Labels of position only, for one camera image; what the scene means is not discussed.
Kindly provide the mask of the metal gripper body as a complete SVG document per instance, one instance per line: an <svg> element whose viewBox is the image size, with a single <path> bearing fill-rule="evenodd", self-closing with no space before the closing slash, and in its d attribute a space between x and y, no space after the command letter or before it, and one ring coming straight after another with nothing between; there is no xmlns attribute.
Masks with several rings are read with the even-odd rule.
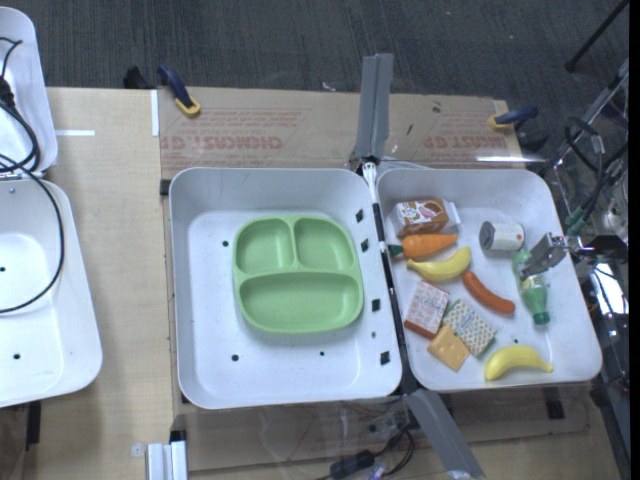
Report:
<svg viewBox="0 0 640 480"><path fill-rule="evenodd" d="M628 260L628 245L617 235L596 235L595 237L566 235L565 241L576 268L591 269L601 262Z"/></svg>

